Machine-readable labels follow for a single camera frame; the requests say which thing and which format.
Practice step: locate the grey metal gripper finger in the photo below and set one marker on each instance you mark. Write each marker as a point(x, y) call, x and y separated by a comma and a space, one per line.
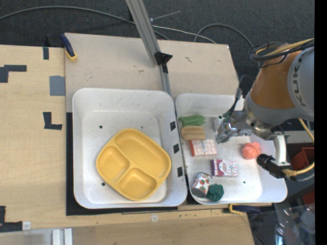
point(222, 137)
point(217, 124)

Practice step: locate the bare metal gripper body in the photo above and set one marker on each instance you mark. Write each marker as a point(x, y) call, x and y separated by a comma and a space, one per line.
point(242, 126)

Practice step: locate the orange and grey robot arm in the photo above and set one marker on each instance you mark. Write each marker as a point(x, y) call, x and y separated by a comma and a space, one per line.
point(273, 85)

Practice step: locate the orange and white carton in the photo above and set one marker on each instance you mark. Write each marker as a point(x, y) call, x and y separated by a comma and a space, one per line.
point(203, 147)

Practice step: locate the green pea pods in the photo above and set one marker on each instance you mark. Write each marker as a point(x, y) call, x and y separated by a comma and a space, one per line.
point(192, 120)

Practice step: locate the orange lumpy toy food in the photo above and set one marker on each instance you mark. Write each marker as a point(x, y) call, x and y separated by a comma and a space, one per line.
point(251, 150)

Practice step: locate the tan bread bun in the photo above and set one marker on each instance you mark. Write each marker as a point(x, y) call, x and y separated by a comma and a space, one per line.
point(192, 133)

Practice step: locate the purple and white carton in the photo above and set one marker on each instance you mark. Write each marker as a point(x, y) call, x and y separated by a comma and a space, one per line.
point(224, 168)

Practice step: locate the white strawberry print can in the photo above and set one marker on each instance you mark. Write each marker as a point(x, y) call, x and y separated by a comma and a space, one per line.
point(202, 184)

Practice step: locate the white plastic tray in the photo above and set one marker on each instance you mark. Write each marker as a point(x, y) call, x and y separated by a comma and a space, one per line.
point(89, 147)
point(230, 187)

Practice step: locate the green broccoli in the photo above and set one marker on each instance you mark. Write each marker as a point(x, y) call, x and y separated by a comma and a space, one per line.
point(215, 192)

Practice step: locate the yellow divided plate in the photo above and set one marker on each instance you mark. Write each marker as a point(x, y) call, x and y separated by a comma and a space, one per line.
point(132, 162)

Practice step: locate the black cylinder on white bracket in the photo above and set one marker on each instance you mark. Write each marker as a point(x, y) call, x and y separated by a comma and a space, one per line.
point(270, 165)

